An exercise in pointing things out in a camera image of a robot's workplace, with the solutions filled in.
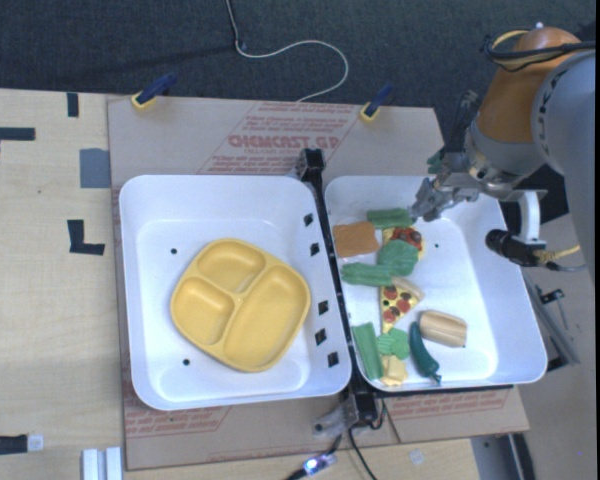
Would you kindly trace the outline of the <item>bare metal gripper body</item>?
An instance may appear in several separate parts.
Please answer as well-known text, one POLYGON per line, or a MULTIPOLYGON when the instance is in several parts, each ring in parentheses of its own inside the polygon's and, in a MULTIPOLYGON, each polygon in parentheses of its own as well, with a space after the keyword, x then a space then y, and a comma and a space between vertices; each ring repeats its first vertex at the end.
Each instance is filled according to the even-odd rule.
POLYGON ((431 202, 473 202, 480 194, 506 199, 514 190, 514 176, 482 153, 438 151, 431 157, 431 202))

